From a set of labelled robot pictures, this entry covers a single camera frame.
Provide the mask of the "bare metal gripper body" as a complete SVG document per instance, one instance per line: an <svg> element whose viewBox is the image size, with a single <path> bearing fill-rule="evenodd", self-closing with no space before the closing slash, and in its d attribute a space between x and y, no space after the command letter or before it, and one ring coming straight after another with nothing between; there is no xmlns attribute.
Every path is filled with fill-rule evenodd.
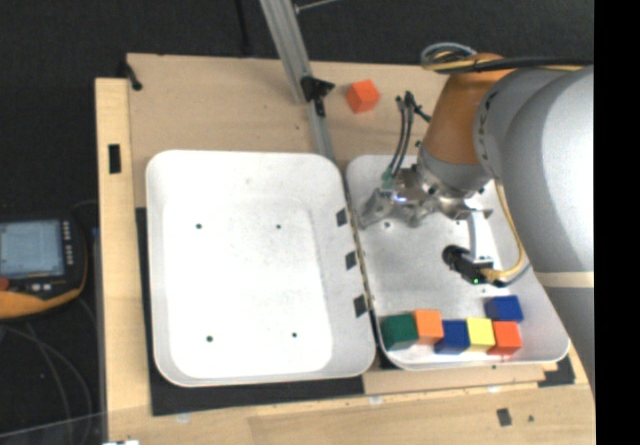
<svg viewBox="0 0 640 445"><path fill-rule="evenodd" d="M480 193L489 175L479 164L413 164L383 192L383 211L406 214L469 214L467 201Z"/></svg>

